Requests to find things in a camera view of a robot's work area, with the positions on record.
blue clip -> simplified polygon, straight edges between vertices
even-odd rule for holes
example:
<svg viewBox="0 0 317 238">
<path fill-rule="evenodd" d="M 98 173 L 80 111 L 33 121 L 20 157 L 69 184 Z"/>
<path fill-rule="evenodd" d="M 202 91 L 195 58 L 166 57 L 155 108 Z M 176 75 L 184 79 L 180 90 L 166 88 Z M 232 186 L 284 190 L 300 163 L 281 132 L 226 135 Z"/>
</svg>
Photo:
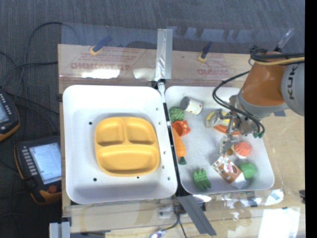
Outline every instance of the blue clip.
<svg viewBox="0 0 317 238">
<path fill-rule="evenodd" d="M 207 59 L 207 53 L 209 51 L 211 47 L 211 42 L 208 42 L 206 46 L 204 46 L 203 50 L 201 51 L 199 57 L 198 57 L 198 61 L 200 62 L 205 62 Z"/>
<path fill-rule="evenodd" d="M 108 35 L 107 37 L 99 41 L 96 45 L 91 47 L 90 53 L 95 56 L 101 51 L 102 47 L 108 45 L 110 41 L 112 41 L 112 38 L 110 37 L 110 35 Z"/>
</svg>

display screen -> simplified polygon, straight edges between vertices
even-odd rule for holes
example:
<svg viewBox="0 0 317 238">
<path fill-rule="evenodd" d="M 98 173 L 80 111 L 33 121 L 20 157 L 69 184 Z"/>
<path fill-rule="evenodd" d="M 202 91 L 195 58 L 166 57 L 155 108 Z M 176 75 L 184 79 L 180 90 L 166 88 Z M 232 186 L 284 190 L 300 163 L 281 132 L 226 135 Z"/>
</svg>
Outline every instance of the display screen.
<svg viewBox="0 0 317 238">
<path fill-rule="evenodd" d="M 30 152 L 44 184 L 61 178 L 61 157 L 58 143 L 30 147 Z"/>
<path fill-rule="evenodd" d="M 0 103 L 0 122 L 8 121 L 9 117 L 6 114 L 4 106 Z"/>
</svg>

white tray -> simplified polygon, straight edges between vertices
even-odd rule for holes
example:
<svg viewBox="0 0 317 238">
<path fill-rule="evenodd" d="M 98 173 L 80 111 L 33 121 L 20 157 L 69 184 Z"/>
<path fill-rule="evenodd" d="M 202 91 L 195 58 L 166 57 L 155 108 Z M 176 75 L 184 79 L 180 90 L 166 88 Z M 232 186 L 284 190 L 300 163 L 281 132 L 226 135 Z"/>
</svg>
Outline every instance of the white tray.
<svg viewBox="0 0 317 238">
<path fill-rule="evenodd" d="M 165 92 L 168 109 L 173 106 L 180 106 L 181 100 L 188 96 L 203 103 L 203 110 L 199 115 L 185 112 L 185 118 L 191 131 L 182 136 L 181 139 L 186 147 L 186 165 L 178 165 L 181 183 L 191 194 L 212 194 L 223 192 L 264 190 L 272 187 L 274 174 L 265 150 L 263 141 L 254 138 L 252 135 L 244 137 L 243 140 L 251 145 L 250 155 L 241 160 L 235 156 L 229 156 L 231 161 L 238 165 L 242 161 L 249 161 L 256 165 L 257 173 L 247 180 L 247 183 L 238 189 L 228 184 L 212 167 L 212 163 L 219 157 L 219 142 L 224 136 L 215 128 L 207 128 L 205 120 L 207 115 L 215 109 L 221 108 L 212 98 L 213 87 L 190 87 L 171 86 Z M 231 95 L 237 94 L 239 89 L 222 87 L 217 95 L 224 101 L 228 101 Z M 205 169 L 211 188 L 200 190 L 193 180 L 193 171 Z"/>
<path fill-rule="evenodd" d="M 172 196 L 177 180 L 158 91 L 150 87 L 74 85 L 63 94 L 66 191 L 79 204 Z M 94 131 L 102 119 L 134 116 L 155 128 L 160 164 L 150 174 L 116 177 L 104 173 L 95 157 Z"/>
</svg>

green ball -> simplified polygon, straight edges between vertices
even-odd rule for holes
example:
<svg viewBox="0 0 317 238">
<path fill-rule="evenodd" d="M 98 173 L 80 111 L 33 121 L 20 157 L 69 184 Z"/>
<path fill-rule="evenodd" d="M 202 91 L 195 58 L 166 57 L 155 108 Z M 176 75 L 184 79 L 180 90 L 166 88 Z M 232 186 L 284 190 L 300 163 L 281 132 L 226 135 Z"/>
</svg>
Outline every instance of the green ball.
<svg viewBox="0 0 317 238">
<path fill-rule="evenodd" d="M 241 163 L 238 168 L 242 171 L 245 179 L 250 179 L 257 172 L 257 168 L 250 162 Z"/>
<path fill-rule="evenodd" d="M 171 107 L 168 110 L 169 118 L 173 121 L 184 120 L 184 111 L 179 107 Z"/>
</svg>

green toy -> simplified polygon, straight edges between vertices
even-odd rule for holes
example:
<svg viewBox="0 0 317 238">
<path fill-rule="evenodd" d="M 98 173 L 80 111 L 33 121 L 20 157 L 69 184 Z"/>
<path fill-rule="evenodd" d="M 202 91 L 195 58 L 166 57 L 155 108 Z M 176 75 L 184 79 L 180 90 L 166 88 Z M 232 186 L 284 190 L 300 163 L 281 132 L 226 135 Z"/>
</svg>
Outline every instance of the green toy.
<svg viewBox="0 0 317 238">
<path fill-rule="evenodd" d="M 181 110 L 179 107 L 171 107 L 168 110 L 169 118 L 172 122 L 178 120 L 184 120 L 184 111 Z"/>
<path fill-rule="evenodd" d="M 201 169 L 193 172 L 194 181 L 199 189 L 206 190 L 211 188 L 211 183 L 208 180 L 205 169 Z"/>
<path fill-rule="evenodd" d="M 250 179 L 257 172 L 257 168 L 250 162 L 241 163 L 238 168 L 242 171 L 245 179 Z"/>
</svg>

